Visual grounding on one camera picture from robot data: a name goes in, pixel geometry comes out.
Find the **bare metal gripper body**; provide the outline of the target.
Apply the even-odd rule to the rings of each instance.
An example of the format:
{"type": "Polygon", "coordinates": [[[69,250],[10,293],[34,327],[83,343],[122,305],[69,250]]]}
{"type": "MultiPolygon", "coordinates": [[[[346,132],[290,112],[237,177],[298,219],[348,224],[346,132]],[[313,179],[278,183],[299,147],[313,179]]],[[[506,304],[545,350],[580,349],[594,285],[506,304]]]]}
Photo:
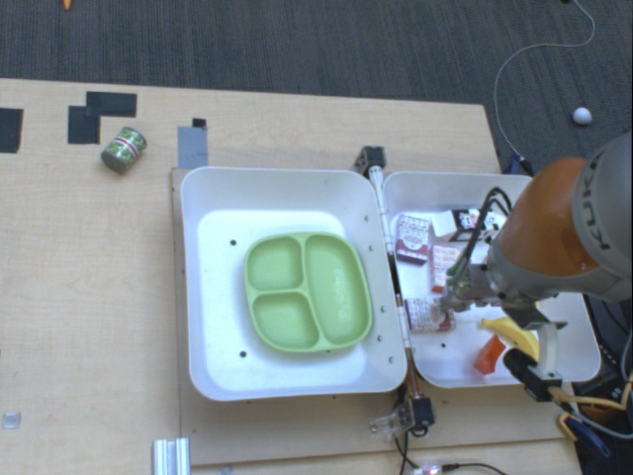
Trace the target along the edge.
{"type": "Polygon", "coordinates": [[[499,306],[505,294],[492,281],[485,263],[472,263],[462,253],[456,263],[446,271],[444,291],[438,299],[439,309],[446,313],[461,313],[472,306],[499,306]]]}

